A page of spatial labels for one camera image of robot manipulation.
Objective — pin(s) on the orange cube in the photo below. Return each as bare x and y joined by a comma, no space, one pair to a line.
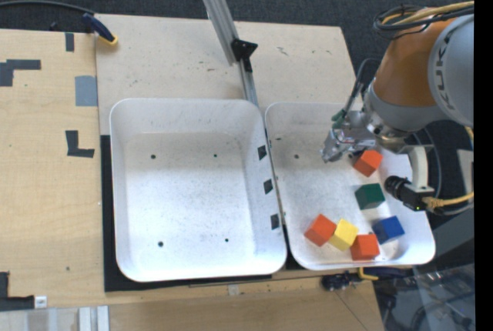
320,230
364,247
367,162

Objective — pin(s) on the yellow cube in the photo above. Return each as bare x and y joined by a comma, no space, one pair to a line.
344,234

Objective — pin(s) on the pale wood board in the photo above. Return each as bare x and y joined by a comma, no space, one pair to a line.
173,60

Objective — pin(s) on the green cube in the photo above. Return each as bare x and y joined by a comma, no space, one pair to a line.
369,196

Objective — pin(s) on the black cylinder on white bracket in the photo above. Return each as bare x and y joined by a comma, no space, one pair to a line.
409,192

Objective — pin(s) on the blue cube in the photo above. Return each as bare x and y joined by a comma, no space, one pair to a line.
388,229

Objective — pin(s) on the white plastic tray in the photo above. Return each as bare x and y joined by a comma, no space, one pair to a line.
327,191
192,198

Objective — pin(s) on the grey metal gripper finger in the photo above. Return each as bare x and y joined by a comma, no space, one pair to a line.
327,153
342,151

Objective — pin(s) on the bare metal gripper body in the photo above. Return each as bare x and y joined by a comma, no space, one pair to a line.
356,131

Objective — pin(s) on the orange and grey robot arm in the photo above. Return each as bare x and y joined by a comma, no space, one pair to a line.
420,67

